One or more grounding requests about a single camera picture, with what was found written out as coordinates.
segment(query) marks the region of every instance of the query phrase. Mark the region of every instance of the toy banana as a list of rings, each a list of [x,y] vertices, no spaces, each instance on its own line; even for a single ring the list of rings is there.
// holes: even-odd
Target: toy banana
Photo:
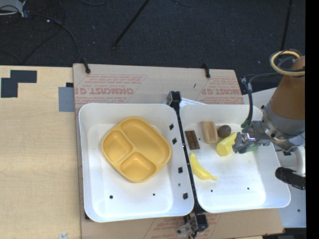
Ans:
[[[202,180],[213,179],[217,180],[217,176],[211,175],[207,170],[205,170],[198,162],[197,157],[194,152],[191,152],[189,155],[189,162],[192,171],[196,176]]]

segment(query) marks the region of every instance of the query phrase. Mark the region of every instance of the black floor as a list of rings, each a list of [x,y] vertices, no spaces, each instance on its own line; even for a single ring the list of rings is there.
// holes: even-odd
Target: black floor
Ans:
[[[24,17],[0,16],[0,65],[71,67],[82,57],[91,64],[206,63],[240,78],[274,72],[276,51],[305,54],[306,0],[150,0],[120,38],[145,1],[27,0]],[[253,91],[279,80],[263,78]]]
[[[263,239],[307,239],[306,228],[285,229],[282,235],[263,236]]]

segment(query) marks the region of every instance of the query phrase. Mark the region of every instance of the white bin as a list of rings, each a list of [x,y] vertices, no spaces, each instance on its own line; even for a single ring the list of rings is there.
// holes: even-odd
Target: white bin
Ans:
[[[180,118],[183,130],[194,130],[200,149],[190,150],[214,180],[201,180],[194,175],[194,183],[200,206],[210,213],[240,210],[282,208],[290,202],[288,185],[275,176],[280,167],[273,144],[259,146],[243,154],[231,152],[221,156],[216,144],[203,140],[201,122],[213,121],[216,128],[229,125],[232,132],[240,132],[247,118],[248,105],[187,105],[182,107]],[[253,120],[261,120],[262,112],[253,107]]]
[[[142,183],[125,179],[101,150],[104,135],[132,116],[141,117],[154,126],[172,149],[168,164]],[[90,219],[111,222],[185,216],[192,211],[192,187],[177,116],[171,107],[163,104],[87,104],[79,112],[79,126],[84,208]]]

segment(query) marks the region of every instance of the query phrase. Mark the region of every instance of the black hook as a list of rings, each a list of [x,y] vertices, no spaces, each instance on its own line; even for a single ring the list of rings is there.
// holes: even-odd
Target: black hook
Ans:
[[[87,74],[89,74],[91,72],[91,69],[89,68],[88,63],[86,62],[86,59],[85,58],[81,58],[81,63],[84,64],[85,72]]]
[[[206,77],[207,77],[207,78],[210,78],[208,65],[207,65],[206,63],[204,63],[204,64],[202,64],[201,68],[202,68],[202,69],[205,69]]]

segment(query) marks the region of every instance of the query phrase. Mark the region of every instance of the yellow cable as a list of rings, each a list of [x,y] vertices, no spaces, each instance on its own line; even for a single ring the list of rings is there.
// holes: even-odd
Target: yellow cable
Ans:
[[[290,54],[290,55],[294,55],[296,58],[300,58],[300,55],[295,52],[295,51],[290,51],[290,50],[285,50],[285,51],[278,51],[276,53],[274,53],[271,57],[270,57],[270,65],[272,68],[274,68],[275,71],[277,71],[278,73],[284,74],[284,75],[290,75],[290,76],[303,76],[305,75],[305,71],[302,72],[290,72],[290,71],[285,71],[281,68],[279,68],[278,66],[275,65],[275,59],[279,56],[279,55],[284,55],[284,54]]]

